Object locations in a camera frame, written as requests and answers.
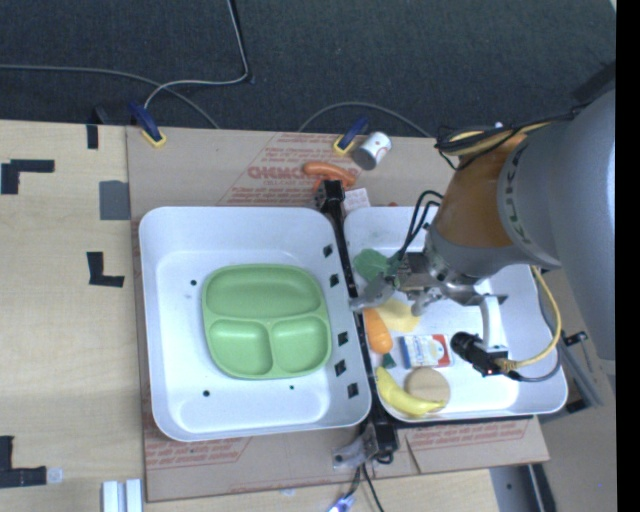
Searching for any orange carrot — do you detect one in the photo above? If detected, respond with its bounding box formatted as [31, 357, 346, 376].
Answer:
[362, 306, 397, 370]

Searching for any orange sausage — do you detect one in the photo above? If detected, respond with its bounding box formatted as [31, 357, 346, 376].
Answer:
[301, 160, 358, 185]

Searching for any white can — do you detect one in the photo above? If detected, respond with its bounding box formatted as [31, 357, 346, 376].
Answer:
[350, 130, 393, 172]

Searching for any yellow banana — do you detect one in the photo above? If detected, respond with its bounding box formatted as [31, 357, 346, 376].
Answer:
[375, 365, 447, 418]

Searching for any tan round biscuit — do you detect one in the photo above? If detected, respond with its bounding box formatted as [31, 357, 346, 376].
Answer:
[403, 366, 452, 408]

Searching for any green broccoli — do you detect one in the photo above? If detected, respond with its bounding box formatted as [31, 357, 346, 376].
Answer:
[352, 248, 402, 282]

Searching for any pale yellow flat slice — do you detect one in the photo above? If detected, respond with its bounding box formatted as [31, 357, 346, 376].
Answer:
[374, 297, 421, 333]

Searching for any small pink and white packet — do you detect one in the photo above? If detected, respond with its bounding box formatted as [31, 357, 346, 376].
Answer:
[343, 187, 372, 211]

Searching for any black cylinder on white bracket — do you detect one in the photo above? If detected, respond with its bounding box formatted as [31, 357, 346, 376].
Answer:
[449, 294, 512, 378]

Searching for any thin black rod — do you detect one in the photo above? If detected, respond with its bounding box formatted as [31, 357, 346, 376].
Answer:
[330, 207, 384, 426]

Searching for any white carton with blue print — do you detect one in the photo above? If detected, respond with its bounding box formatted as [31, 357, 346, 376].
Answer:
[397, 333, 454, 370]

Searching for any white plastic tray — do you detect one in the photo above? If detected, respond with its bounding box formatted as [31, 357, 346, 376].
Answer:
[343, 205, 570, 424]
[138, 205, 373, 443]

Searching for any black block with thin wires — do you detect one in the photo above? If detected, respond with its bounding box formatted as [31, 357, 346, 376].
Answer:
[370, 418, 400, 465]
[317, 178, 347, 214]

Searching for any green divided plate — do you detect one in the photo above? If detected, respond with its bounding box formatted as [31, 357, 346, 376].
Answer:
[201, 263, 333, 381]

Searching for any brown cardboard board red print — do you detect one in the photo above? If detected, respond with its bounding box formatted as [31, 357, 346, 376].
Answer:
[124, 124, 551, 504]

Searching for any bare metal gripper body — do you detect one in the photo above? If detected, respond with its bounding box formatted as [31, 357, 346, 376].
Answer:
[397, 251, 490, 306]

